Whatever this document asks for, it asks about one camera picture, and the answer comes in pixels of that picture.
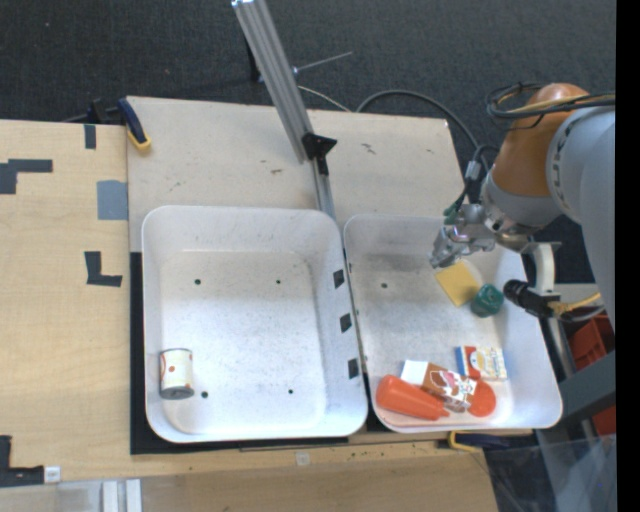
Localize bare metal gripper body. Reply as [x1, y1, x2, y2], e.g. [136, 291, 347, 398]
[448, 202, 541, 254]

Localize yellow cheese slab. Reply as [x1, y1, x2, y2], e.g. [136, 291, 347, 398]
[433, 259, 484, 309]

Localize green cube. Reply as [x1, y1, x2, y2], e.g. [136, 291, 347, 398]
[469, 282, 506, 319]

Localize white plastic tray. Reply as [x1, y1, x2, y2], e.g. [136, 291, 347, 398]
[342, 213, 565, 435]
[141, 204, 370, 445]

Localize small red and blue carton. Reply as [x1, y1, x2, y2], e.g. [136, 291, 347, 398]
[454, 345, 509, 382]

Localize brown and white carton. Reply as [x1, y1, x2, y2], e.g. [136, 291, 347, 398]
[399, 359, 479, 414]

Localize orange bottle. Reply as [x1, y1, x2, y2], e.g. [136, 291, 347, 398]
[374, 374, 451, 423]

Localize orange round disc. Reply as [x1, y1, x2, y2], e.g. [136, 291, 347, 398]
[466, 378, 498, 419]

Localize pale wood board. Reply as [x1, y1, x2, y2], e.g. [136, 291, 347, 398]
[124, 94, 534, 454]

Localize white can with orange dots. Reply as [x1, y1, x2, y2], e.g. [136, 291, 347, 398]
[158, 347, 196, 401]

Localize black cylinder on white bracket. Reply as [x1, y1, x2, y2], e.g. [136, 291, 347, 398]
[502, 239, 565, 321]

